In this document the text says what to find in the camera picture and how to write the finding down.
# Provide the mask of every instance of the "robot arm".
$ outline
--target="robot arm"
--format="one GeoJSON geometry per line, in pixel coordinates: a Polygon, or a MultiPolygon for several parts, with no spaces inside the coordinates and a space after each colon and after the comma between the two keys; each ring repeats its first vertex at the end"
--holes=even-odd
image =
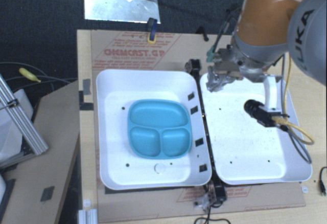
{"type": "Polygon", "coordinates": [[[219,91],[243,77],[263,82],[287,51],[326,85],[326,0],[244,0],[231,44],[214,54],[207,88],[219,91]]]}

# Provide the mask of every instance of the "blue plate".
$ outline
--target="blue plate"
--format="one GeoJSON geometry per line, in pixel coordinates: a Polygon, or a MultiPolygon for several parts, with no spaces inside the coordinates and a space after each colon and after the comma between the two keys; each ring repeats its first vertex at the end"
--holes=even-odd
{"type": "Polygon", "coordinates": [[[180,158],[191,148],[189,113],[174,101],[136,101],[128,111],[128,139],[132,150],[144,158],[180,158]]]}

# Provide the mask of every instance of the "wooden board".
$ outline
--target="wooden board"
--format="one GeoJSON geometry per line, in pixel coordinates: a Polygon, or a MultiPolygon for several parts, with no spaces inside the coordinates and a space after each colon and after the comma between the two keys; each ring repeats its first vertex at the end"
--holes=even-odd
{"type": "Polygon", "coordinates": [[[78,151],[78,85],[74,82],[40,101],[34,125],[49,150],[5,173],[15,178],[3,224],[58,223],[78,151]],[[50,200],[41,202],[43,190],[54,187],[50,200]]]}

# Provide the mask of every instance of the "black clip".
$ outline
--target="black clip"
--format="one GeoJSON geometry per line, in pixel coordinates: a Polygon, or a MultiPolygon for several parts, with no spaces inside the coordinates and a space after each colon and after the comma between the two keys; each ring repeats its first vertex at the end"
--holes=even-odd
{"type": "Polygon", "coordinates": [[[12,107],[15,107],[17,105],[19,105],[18,99],[13,99],[13,100],[7,102],[7,105],[4,106],[4,107],[2,107],[2,108],[0,108],[0,110],[5,109],[6,107],[12,108],[12,107]]]}

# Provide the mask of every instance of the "white tray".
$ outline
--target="white tray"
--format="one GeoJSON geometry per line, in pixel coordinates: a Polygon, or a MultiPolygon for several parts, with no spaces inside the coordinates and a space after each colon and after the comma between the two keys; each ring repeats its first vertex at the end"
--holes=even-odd
{"type": "Polygon", "coordinates": [[[212,169],[194,78],[185,72],[105,70],[97,76],[100,176],[114,190],[200,186],[212,169]],[[182,104],[190,114],[192,146],[178,159],[146,159],[128,141],[129,107],[141,99],[182,104]],[[191,115],[191,109],[198,111],[191,115]]]}
{"type": "MultiPolygon", "coordinates": [[[[231,185],[295,182],[311,177],[311,165],[297,153],[288,134],[275,127],[265,128],[244,110],[249,99],[265,103],[263,83],[243,79],[210,93],[206,82],[207,74],[200,84],[216,172],[223,182],[231,185]]],[[[289,94],[287,113],[290,122],[298,125],[289,94]]]]}

